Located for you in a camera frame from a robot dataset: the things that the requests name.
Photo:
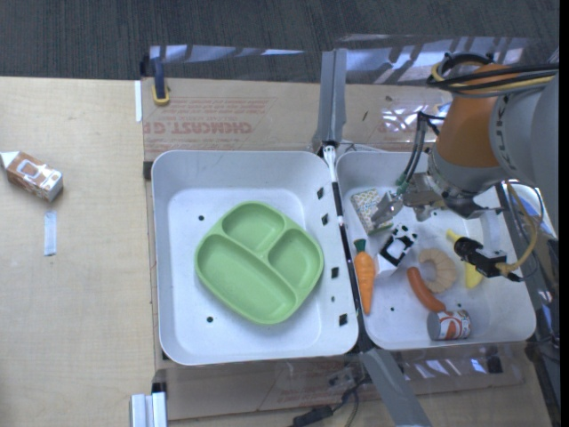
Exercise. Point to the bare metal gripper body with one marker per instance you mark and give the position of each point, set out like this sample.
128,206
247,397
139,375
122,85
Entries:
429,196

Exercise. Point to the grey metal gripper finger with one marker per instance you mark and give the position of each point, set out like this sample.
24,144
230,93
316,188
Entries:
387,224
386,205

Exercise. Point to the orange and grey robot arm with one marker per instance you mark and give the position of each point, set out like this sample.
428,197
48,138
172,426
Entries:
471,131

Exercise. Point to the white patterned packet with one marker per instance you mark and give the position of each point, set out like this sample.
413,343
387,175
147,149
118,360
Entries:
363,205

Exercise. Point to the black and white carton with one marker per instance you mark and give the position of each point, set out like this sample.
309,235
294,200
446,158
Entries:
398,249

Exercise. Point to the orange carrot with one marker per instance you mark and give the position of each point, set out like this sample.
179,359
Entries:
365,274

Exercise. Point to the red sausage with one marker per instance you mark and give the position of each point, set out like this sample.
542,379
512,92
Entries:
422,289

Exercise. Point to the beige doughnut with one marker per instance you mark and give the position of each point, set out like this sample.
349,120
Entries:
444,274

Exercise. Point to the yellow banana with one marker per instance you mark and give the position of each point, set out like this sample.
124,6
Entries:
472,278

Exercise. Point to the red and white can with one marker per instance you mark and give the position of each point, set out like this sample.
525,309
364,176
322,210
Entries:
451,325

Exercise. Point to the white plastic tray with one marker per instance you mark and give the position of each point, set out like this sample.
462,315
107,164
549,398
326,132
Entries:
186,309
489,314

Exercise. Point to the green divided plate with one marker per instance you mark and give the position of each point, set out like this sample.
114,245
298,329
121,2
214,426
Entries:
249,274

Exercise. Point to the brown cardboard board red print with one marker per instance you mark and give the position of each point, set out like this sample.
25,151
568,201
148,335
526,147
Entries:
249,118

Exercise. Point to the brown and white carton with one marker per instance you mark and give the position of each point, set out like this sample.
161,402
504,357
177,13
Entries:
33,176

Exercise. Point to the black cylinder on white bracket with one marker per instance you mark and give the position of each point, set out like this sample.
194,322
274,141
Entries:
478,256

